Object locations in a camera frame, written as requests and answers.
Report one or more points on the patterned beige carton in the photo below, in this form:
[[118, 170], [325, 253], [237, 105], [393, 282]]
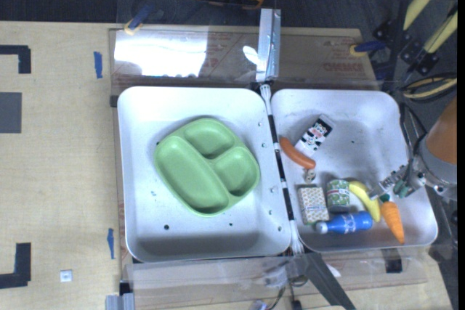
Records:
[[312, 205]]

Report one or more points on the green and white can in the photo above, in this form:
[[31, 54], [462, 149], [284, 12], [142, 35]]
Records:
[[338, 194]]

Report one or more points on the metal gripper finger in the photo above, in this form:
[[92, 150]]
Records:
[[391, 178], [376, 191]]

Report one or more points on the yellow banana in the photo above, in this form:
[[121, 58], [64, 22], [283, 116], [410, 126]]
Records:
[[365, 197]]

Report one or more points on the green divided plate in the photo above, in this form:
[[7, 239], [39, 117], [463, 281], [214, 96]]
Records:
[[203, 170]]

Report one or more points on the small white square block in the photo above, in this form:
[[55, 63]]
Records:
[[66, 276]]

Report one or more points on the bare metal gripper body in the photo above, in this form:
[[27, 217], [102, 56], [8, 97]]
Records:
[[417, 180]]

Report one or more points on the blue bottle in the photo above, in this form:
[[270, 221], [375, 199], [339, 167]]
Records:
[[345, 223]]

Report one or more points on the white cow print carton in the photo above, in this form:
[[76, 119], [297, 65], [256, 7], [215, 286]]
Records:
[[314, 136]]

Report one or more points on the small grey can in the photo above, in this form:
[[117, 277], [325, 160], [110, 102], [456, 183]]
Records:
[[310, 176]]

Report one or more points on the orange carrot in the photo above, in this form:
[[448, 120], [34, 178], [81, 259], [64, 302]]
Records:
[[394, 219]]

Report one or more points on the thin black and white rod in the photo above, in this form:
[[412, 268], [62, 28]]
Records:
[[278, 156]]

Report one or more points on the white plastic tray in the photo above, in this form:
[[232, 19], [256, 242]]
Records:
[[370, 141], [145, 170]]

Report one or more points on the orange sausage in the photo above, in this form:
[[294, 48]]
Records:
[[296, 154]]

